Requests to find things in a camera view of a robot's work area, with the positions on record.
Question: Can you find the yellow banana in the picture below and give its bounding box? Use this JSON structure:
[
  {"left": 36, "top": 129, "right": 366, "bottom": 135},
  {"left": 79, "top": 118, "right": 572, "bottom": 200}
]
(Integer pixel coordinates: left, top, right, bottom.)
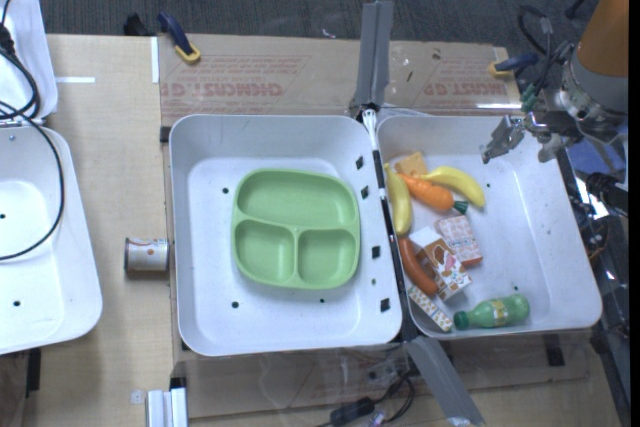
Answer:
[
  {"left": 383, "top": 161, "right": 414, "bottom": 237},
  {"left": 416, "top": 165, "right": 487, "bottom": 210}
]

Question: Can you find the black cable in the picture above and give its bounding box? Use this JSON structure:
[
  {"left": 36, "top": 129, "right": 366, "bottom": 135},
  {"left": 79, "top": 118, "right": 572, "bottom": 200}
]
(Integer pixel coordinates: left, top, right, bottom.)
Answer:
[{"left": 0, "top": 0, "right": 67, "bottom": 262}]

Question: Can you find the orange sausage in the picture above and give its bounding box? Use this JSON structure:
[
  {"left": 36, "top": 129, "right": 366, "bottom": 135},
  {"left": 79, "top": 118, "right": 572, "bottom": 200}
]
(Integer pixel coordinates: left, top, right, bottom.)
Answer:
[{"left": 397, "top": 236, "right": 440, "bottom": 298}]

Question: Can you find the white plastic tray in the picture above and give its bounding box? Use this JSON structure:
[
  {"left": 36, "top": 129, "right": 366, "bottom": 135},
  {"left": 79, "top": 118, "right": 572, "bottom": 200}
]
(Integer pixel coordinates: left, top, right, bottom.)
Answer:
[
  {"left": 374, "top": 114, "right": 604, "bottom": 342},
  {"left": 168, "top": 113, "right": 404, "bottom": 358},
  {"left": 0, "top": 123, "right": 104, "bottom": 357},
  {"left": 0, "top": 0, "right": 60, "bottom": 122}
]

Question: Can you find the small orange and white packet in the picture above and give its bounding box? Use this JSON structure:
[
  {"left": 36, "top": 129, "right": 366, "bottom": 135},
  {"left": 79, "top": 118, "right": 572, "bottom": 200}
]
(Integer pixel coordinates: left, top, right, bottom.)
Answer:
[{"left": 406, "top": 285, "right": 454, "bottom": 333}]

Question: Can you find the black cylinder on white bracket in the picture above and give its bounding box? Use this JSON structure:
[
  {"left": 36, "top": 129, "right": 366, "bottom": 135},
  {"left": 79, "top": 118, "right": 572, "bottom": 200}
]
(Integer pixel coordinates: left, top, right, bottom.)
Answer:
[{"left": 574, "top": 130, "right": 630, "bottom": 218}]

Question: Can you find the white can with orange print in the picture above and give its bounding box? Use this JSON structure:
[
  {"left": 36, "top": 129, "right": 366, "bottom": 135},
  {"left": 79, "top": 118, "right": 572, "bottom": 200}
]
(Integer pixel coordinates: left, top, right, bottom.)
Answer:
[{"left": 123, "top": 236, "right": 171, "bottom": 273}]

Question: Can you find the green divided plate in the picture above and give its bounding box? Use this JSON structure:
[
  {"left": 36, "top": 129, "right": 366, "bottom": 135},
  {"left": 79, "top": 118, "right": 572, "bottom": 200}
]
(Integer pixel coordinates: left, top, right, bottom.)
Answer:
[{"left": 230, "top": 167, "right": 363, "bottom": 291}]

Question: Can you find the brown cardboard board red print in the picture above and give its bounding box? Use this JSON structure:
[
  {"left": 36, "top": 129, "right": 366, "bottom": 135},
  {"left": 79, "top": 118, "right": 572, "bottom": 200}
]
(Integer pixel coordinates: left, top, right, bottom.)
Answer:
[{"left": 157, "top": 32, "right": 604, "bottom": 420}]

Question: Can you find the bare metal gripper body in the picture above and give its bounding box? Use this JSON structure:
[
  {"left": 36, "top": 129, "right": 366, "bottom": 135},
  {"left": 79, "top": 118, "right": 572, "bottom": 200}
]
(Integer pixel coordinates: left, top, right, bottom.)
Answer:
[{"left": 522, "top": 85, "right": 603, "bottom": 140}]

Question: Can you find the green bottle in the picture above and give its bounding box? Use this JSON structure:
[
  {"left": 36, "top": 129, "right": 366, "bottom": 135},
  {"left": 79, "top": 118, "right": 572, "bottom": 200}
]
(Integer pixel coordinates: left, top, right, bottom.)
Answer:
[{"left": 452, "top": 292, "right": 532, "bottom": 332}]

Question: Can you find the white carton with brown print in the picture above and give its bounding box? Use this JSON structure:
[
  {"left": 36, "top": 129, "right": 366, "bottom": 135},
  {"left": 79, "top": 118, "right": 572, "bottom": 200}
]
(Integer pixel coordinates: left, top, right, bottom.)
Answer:
[{"left": 408, "top": 225, "right": 473, "bottom": 303}]

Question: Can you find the orange and white carton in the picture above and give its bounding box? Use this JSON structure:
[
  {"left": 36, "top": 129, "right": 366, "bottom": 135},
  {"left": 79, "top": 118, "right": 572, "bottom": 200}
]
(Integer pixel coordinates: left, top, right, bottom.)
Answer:
[{"left": 433, "top": 214, "right": 485, "bottom": 269}]

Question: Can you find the orange carrot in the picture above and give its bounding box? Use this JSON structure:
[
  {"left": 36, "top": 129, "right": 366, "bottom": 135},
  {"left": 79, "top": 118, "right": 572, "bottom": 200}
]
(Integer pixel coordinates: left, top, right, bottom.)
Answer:
[{"left": 396, "top": 171, "right": 470, "bottom": 216}]

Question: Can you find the orange biscuit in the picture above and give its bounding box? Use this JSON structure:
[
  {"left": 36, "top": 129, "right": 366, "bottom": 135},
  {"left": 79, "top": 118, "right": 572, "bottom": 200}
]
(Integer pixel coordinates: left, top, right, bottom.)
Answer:
[{"left": 393, "top": 150, "right": 430, "bottom": 178}]

